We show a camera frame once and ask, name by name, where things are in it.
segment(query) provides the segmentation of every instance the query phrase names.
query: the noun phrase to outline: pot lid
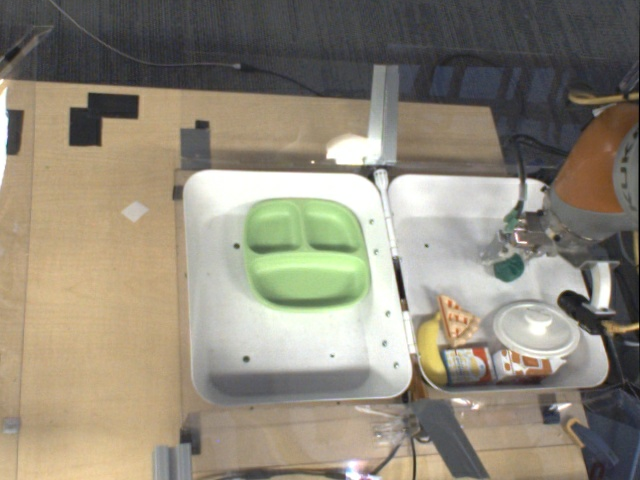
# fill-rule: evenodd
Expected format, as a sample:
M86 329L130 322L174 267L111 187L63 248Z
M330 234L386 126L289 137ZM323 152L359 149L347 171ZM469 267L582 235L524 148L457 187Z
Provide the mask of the pot lid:
M533 357L564 357L580 343L580 329L562 310L538 300L502 306L493 320L496 337L508 349Z

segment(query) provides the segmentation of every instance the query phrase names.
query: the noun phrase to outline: tabletop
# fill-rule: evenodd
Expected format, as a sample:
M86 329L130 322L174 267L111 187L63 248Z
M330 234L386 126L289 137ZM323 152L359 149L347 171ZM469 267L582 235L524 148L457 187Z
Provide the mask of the tabletop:
M194 457L201 477L277 465L270 463L276 455L308 466L311 455L283 431L291 418L304 426L305 414L313 417L313 442L326 445L326 462L345 443L365 458L384 457L384 449L357 443L367 423L352 418L349 404L330 417L309 407L256 416L253 408L216 410L192 392L173 197L181 133L196 121L208 123L213 159L244 165L285 155L309 164L324 159L336 137L366 136L369 102L42 82L13 88L8 106L24 117L22 147L9 157L0 191L11 223L0 236L3 279L13 276L3 290L21 282L26 289L0 308L0 415L20 419L19 431L0 435L0 477L151 478L152 451L178 443L185 407L201 411L226 443ZM139 113L103 117L99 146L72 146L71 109L86 109L90 93L138 96ZM504 173L488 108L401 103L398 129L400 161ZM5 245L10 233L22 248ZM576 393L561 398L579 414ZM490 410L473 414L468 434L494 478L586 477L579 448L532 410L535 396L482 403ZM336 421L350 422L340 436ZM419 478L450 478L433 445L417 452ZM409 478L409 455L403 448L385 477Z

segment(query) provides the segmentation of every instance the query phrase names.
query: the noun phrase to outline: cable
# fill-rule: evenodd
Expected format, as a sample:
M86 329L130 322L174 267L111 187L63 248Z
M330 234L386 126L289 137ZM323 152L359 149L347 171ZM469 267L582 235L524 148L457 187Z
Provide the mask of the cable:
M626 334L628 332L638 332L640 329L640 322L634 322L631 324L620 324L613 320L604 320L602 326L607 330L609 334Z
M60 14L62 14L62 16L64 16L67 20L69 20L78 30L80 30L83 34L86 34L87 36L89 36L96 43L98 43L99 45L103 46L104 48L107 48L108 50L112 51L113 53L115 53L117 55L120 55L121 57L124 57L127 60L130 60L130 61L133 61L133 62L137 62L138 64L142 64L144 66L156 67L156 68L185 68L185 67L213 66L213 67L229 68L229 69L233 69L235 71L243 71L243 72L246 72L246 73L264 73L264 74L276 76L278 78L281 78L283 80L291 82L291 83L293 83L293 84L305 89L306 91L310 92L311 94L314 94L315 96L324 96L324 94L312 89L311 87L309 87L309 86L303 84L302 82L299 82L298 80L295 80L294 78L291 78L291 77L289 77L287 75L283 75L282 73L277 73L276 71L271 71L270 69L264 69L264 68L259 68L259 67L256 67L256 66L252 66L252 65L244 63L244 62L235 62L235 63L227 63L227 62L153 62L153 61L149 61L149 60L145 60L145 59L140 59L138 57L134 57L133 55L130 55L130 54L128 54L128 53L126 53L126 52L114 47L114 46L111 46L110 44L105 42L103 39L101 39L100 37L95 35L93 32L89 31L83 25L78 23L78 21L73 16L71 16L67 11L65 11L55 0L47 0L47 1Z
M114 46L111 46L110 44L108 44L105 41L103 41L102 39L100 39L93 32L90 32L89 30L87 30L84 26L82 26L80 23L78 23L75 20L75 18L73 18L73 16L71 16L67 11L65 11L62 7L60 7L60 5L58 5L58 3L55 0L47 0L47 1L53 7L55 7L55 9L60 14L62 14L62 16L64 16L67 20L69 20L78 30L80 30L82 33L84 33L87 36L89 36L96 43L104 46L108 50L111 50L112 52L120 55L121 57L124 57L125 59L131 60L133 62L137 62L138 64L143 64L145 66L159 67L159 68L182 68L182 67L191 67L191 66L218 66L218 67L224 67L224 68L231 68L231 69L235 69L235 70L240 70L242 68L242 65L239 64L239 63L235 63L235 64L230 64L230 63L226 63L226 62L165 63L165 62L152 62L152 61L148 61L148 60L144 60L144 59L139 59L137 57L134 57L133 55L129 55L128 53L123 52L122 50L119 50L118 48L116 48Z
M416 443L413 441L413 437L409 437L409 443L411 444L411 458L413 464L411 479L416 480L416 475L418 474L418 457L416 455Z
M526 133L516 133L515 135L512 135L505 141L505 145L511 142L521 142L525 146L529 146L539 151L542 151L544 153L556 155L561 158L566 158L567 156L569 156L568 151L565 151L564 149L556 148L555 146L550 146L549 144L545 144L539 141L538 139L536 139L535 137L532 137L531 135L527 135Z
M283 75L282 73L278 73L276 71L271 71L270 69L258 68L256 66L252 66L251 64L247 64L246 62L242 62L240 64L240 71L244 71L246 73L264 73L266 75L277 76L278 78L282 78L283 80L286 80L288 82L296 84L299 87L302 87L303 89L309 91L311 94L313 94L315 96L324 96L324 94L322 94L321 92L316 91L315 89L312 89L308 85L305 85L302 82L299 82L298 80L296 80L294 78L291 78L291 77L289 77L287 75Z
M629 94L598 96L589 91L574 89L569 91L569 101L576 105L609 105L611 103L621 103L624 101L638 101L638 93L631 92Z
M398 453L398 450L400 449L400 446L402 446L402 441L399 442L396 446L394 446L393 450L391 450L391 453L387 456L386 459L384 459L373 470L371 470L371 474L372 475L377 475L378 473L380 473L380 471L382 471L384 469L384 467L387 464L389 464L389 462L391 462L391 460L396 456L396 453Z
M495 62L493 62L492 60L489 59L485 59L484 57L480 56L480 55L476 55L474 53L453 53L451 55L447 55L446 57L440 59L440 62L436 63L433 68L431 69L431 80L433 80L433 77L436 74L436 70L440 67L445 67L448 66L449 63L451 61L457 60L457 59L472 59L472 60L477 60L482 62L483 64L486 64L492 68L499 68L500 66L498 64L496 64Z

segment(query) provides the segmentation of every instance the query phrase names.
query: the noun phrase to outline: green object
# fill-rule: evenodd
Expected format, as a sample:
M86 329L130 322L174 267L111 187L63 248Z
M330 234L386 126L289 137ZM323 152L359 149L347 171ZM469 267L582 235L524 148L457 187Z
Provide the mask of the green object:
M510 283L518 279L524 272L524 261L519 254L514 254L504 261L495 263L493 272L501 281Z
M351 306L371 285L358 219L323 199L255 204L245 221L244 260L253 294L274 309Z
M502 222L504 222L504 230L506 233L513 232L513 230L516 227L516 224L518 224L518 210L516 210L515 208L511 210L509 213L507 213L504 216L504 219L502 219Z

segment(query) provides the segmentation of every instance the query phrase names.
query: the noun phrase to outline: black cable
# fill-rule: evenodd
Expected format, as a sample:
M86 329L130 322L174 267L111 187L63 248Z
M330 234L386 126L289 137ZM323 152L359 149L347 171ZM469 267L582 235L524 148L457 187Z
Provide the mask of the black cable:
M378 464L378 466L376 466L372 471L371 474L372 475L377 475L378 473L380 473L380 471L382 471L384 469L384 467L389 464L389 462L391 462L391 460L396 456L396 453L398 453L398 450L400 449L400 447L402 446L402 442L398 443L393 450L391 450L391 453L387 456L386 459L384 459L380 464Z
M418 474L418 457L416 455L416 443L413 441L413 437L409 438L409 443L411 444L411 457L413 459L413 474L411 475L411 479L416 480L416 475Z
M188 67L219 67L219 68L229 68L229 69L233 69L234 71L244 71L244 72L254 72L254 73L264 73L267 75L272 75L272 76L276 76L278 78L281 78L283 80L286 80L288 82L291 82L299 87L302 87L303 89L305 89L306 91L309 91L311 94L314 94L316 96L324 96L322 93L312 89L311 87L303 84L302 82L299 82L298 80L295 80L287 75L283 75L282 73L277 73L275 71L271 71L269 69L263 69L263 68L258 68L256 66L252 66L250 64L246 64L246 63L228 63L228 62L208 62L208 61L203 61L203 62L155 62L155 61L151 61L151 60L146 60L146 59L141 59L138 57L135 57L127 52L124 52L122 50L120 50L119 48L116 48L112 45L110 45L109 43L107 43L106 41L104 41L103 39L101 39L100 37L98 37L96 34L94 34L93 32L91 32L90 30L88 30L86 27L84 27L83 25L81 25L73 16L71 16L67 11L65 11L55 0L47 0L65 19L67 19L74 27L76 27L78 30L80 30L83 34L85 34L86 36L90 37L91 39L93 39L96 43L98 43L99 45L103 46L104 48L107 48L108 50L112 51L113 53L124 57L127 60L130 60L132 62L136 62L138 64L142 64L144 66L150 66L150 67L156 67L156 68L188 68ZM5 55L5 60L11 60L9 58L9 56L11 54L17 55L17 53L19 52L9 52Z
M431 78L433 78L433 75L435 74L436 69L438 69L439 67L448 66L451 61L454 61L457 59L477 60L493 68L500 67L497 63L493 62L492 60L482 57L481 55L477 55L475 53L452 53L451 55L447 55L446 57L443 57L442 59L440 59L440 62L438 62L435 66L433 66L433 69L431 70Z
M282 73L278 73L276 71L271 71L270 69L259 68L256 66L252 66L251 64L247 64L246 62L242 62L240 63L240 71L243 71L245 73L263 73L265 75L276 76L278 78L281 78L282 80L286 80L287 82L291 82L292 84L302 87L303 89L305 89L306 91L309 91L311 94L315 96L324 96L324 94L316 91L315 89L312 89L308 85L305 85L302 82L294 78L291 78L290 76L283 75Z
M568 151L564 149L556 148L555 146L550 146L549 144L545 144L535 137L531 135L527 135L526 133L516 133L515 135L510 136L506 141L505 145L510 144L511 142L522 143L525 146L532 147L534 149L538 149L542 152L549 153L552 155L556 155L562 158L566 158L569 155Z

